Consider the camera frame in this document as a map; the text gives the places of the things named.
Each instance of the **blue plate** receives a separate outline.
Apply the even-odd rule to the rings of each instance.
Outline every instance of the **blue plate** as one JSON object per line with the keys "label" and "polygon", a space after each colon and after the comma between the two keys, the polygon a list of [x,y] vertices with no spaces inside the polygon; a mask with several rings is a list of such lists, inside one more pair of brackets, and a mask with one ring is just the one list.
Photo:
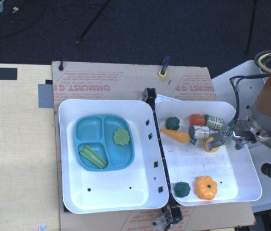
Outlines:
{"label": "blue plate", "polygon": [[[130,141],[121,146],[114,143],[113,134],[117,129],[129,131]],[[128,167],[135,158],[135,148],[128,123],[118,115],[89,115],[80,118],[74,127],[76,154],[81,165],[92,171],[118,170]],[[80,154],[88,145],[107,164],[99,168]]]}

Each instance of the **can label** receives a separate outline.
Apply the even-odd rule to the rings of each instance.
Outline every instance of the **can label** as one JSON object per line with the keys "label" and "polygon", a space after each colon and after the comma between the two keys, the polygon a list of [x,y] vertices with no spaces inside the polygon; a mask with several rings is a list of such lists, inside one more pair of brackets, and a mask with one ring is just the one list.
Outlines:
{"label": "can label", "polygon": [[206,126],[192,126],[192,138],[197,140],[205,140],[210,135],[210,130]]}
{"label": "can label", "polygon": [[224,120],[221,118],[217,118],[212,115],[206,115],[206,126],[209,127],[213,131],[218,131],[222,128]]}

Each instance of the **orange carrot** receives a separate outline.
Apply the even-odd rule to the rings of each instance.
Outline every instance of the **orange carrot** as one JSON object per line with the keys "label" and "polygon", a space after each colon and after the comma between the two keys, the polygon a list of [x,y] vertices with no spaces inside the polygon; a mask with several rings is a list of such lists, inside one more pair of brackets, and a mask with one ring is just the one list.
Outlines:
{"label": "orange carrot", "polygon": [[165,129],[165,128],[160,128],[160,131],[172,137],[173,139],[176,139],[177,141],[181,143],[188,143],[191,140],[189,134],[182,131]]}

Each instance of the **black metal bar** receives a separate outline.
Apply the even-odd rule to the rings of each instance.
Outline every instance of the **black metal bar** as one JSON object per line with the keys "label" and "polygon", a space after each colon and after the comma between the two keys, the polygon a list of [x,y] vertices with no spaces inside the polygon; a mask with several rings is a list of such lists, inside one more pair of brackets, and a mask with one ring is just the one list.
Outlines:
{"label": "black metal bar", "polygon": [[92,25],[96,22],[96,20],[100,17],[100,15],[102,14],[102,12],[105,10],[105,8],[108,6],[108,4],[110,3],[111,0],[107,0],[105,2],[105,4],[102,6],[102,8],[99,10],[99,12],[95,15],[94,19],[91,21],[91,23],[87,26],[87,28],[84,30],[84,32],[81,34],[79,41],[77,41],[76,43],[79,43],[83,37],[85,36],[85,34],[89,31],[89,29],[92,27]]}
{"label": "black metal bar", "polygon": [[168,189],[169,189],[170,196],[169,196],[168,204],[170,206],[170,210],[172,213],[171,215],[172,215],[172,219],[173,219],[172,223],[169,223],[169,225],[176,224],[183,219],[183,216],[182,216],[182,212],[178,206],[178,203],[176,202],[176,200],[173,197],[171,183],[170,183],[170,176],[169,176],[168,167],[167,167],[167,164],[165,161],[165,155],[164,155],[163,146],[162,146],[162,142],[161,142],[160,130],[159,130],[158,119],[157,119],[156,109],[155,109],[155,99],[157,97],[157,92],[156,92],[155,88],[146,88],[146,93],[147,93],[147,98],[144,101],[150,105],[150,107],[152,108],[152,111],[153,111],[155,127],[156,127],[158,142],[159,142],[159,148],[160,148],[163,167],[164,167],[164,173],[165,173],[165,177],[166,177],[167,185],[168,185]]}
{"label": "black metal bar", "polygon": [[250,30],[249,30],[249,36],[248,36],[248,39],[247,39],[245,54],[248,54],[249,50],[250,50],[250,44],[251,44],[251,39],[252,39],[252,34],[253,34],[254,19],[255,19],[255,11],[256,11],[256,8],[257,8],[257,5],[258,5],[257,2],[258,2],[258,0],[253,1],[253,11],[252,11],[252,17],[251,17],[251,25],[250,25]]}

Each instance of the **red tomato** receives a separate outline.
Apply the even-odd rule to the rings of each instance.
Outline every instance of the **red tomato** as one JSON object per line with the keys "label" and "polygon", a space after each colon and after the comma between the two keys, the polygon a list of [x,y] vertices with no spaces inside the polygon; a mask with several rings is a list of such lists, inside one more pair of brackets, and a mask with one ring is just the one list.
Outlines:
{"label": "red tomato", "polygon": [[206,124],[206,119],[199,114],[192,114],[190,117],[191,126],[204,126]]}

